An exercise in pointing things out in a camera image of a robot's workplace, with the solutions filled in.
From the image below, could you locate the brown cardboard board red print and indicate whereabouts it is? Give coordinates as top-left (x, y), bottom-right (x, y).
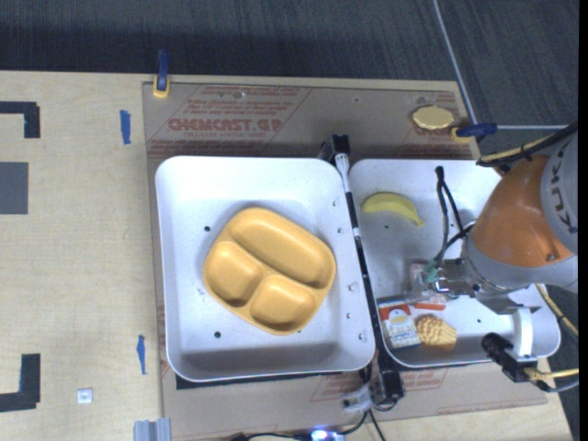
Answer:
top-left (141, 80), bottom-right (550, 427)

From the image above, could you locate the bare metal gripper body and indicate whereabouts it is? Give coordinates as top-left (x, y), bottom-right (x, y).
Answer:
top-left (423, 256), bottom-right (489, 300)

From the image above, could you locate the black cylinder on white bracket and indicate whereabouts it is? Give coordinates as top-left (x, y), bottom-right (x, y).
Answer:
top-left (481, 307), bottom-right (539, 384)

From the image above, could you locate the pink and orange packet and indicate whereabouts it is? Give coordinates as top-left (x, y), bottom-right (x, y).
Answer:
top-left (409, 261), bottom-right (448, 312)

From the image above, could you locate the white plastic tray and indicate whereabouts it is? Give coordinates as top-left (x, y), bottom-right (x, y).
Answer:
top-left (154, 154), bottom-right (378, 383)
top-left (347, 157), bottom-right (563, 369)

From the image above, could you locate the black block with thin wires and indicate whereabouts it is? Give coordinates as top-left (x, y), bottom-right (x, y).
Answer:
top-left (367, 367), bottom-right (407, 406)
top-left (316, 133), bottom-right (353, 163)

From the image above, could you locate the thin black and white rod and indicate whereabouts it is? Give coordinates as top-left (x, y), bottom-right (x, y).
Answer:
top-left (334, 152), bottom-right (392, 372)

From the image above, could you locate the yellow banana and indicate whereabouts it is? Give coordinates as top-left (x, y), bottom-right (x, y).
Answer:
top-left (360, 191), bottom-right (425, 228)

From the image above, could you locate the white and orange carton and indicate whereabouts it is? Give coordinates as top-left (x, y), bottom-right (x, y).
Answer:
top-left (377, 298), bottom-right (423, 350)

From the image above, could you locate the pale yellow round biscuit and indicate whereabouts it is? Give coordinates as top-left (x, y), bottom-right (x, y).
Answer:
top-left (411, 104), bottom-right (457, 132)

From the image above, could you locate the yellow bumpy toy food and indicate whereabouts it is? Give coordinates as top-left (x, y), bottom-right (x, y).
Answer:
top-left (414, 313), bottom-right (459, 351)

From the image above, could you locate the orange divided plate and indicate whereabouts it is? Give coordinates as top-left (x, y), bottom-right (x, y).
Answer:
top-left (202, 206), bottom-right (338, 337)

